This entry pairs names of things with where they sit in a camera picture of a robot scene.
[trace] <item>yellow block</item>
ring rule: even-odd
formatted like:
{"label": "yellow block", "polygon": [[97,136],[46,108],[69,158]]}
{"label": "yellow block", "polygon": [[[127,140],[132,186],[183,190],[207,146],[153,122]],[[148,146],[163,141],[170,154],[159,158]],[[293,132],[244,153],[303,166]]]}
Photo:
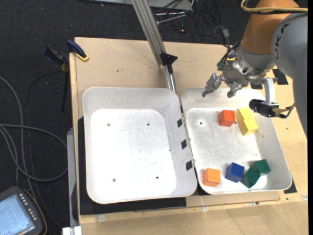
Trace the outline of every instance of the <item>yellow block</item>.
{"label": "yellow block", "polygon": [[238,123],[243,122],[245,119],[249,119],[249,118],[253,118],[253,113],[250,110],[249,107],[244,107],[244,108],[240,108],[238,109],[238,111],[235,114],[236,119],[238,121]]}
{"label": "yellow block", "polygon": [[238,126],[244,136],[252,134],[256,132],[257,129],[259,129],[254,118],[244,119],[243,122],[238,122]]}

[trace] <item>white tray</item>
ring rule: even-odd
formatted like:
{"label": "white tray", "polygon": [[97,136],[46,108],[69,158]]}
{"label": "white tray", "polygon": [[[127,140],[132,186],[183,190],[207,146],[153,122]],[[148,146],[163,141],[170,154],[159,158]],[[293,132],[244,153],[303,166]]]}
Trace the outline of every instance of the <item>white tray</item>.
{"label": "white tray", "polygon": [[[271,118],[255,113],[259,129],[247,136],[242,135],[237,124],[225,127],[218,122],[218,114],[222,110],[236,111],[247,107],[252,99],[264,100],[264,97],[256,90],[242,89],[236,96],[228,98],[228,91],[218,89],[203,98],[201,89],[187,89],[181,95],[200,186],[209,194],[289,188],[291,174]],[[250,189],[241,182],[225,178],[226,169],[232,162],[244,166],[246,172],[254,161],[261,159],[267,160],[271,172],[261,176]],[[208,167],[221,170],[221,183],[215,188],[202,183],[203,172]]]}
{"label": "white tray", "polygon": [[197,179],[174,92],[94,87],[85,91],[83,107],[87,192],[93,201],[194,193]]}

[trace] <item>screen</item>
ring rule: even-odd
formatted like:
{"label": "screen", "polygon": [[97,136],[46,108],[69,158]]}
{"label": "screen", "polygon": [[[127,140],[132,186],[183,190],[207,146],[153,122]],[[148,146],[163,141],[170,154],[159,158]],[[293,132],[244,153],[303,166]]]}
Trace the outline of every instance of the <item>screen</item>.
{"label": "screen", "polygon": [[0,235],[23,235],[35,229],[18,196],[0,202]]}

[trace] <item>orange block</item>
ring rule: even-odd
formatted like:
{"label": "orange block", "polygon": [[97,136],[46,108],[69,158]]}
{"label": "orange block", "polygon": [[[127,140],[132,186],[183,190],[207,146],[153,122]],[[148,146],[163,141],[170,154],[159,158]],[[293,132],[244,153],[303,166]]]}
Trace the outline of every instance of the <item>orange block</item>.
{"label": "orange block", "polygon": [[229,110],[222,110],[219,113],[219,124],[220,126],[232,126],[236,122],[235,112]]}
{"label": "orange block", "polygon": [[221,171],[208,168],[203,173],[203,184],[205,186],[215,187],[221,182]]}

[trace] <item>blue block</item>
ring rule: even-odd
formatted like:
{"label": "blue block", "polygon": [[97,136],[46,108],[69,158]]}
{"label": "blue block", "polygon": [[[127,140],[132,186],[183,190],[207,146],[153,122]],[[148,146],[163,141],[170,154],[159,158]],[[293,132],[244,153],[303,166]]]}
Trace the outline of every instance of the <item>blue block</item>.
{"label": "blue block", "polygon": [[245,167],[236,163],[231,163],[227,168],[225,178],[237,183],[240,180],[242,180],[244,176],[244,170],[245,170]]}

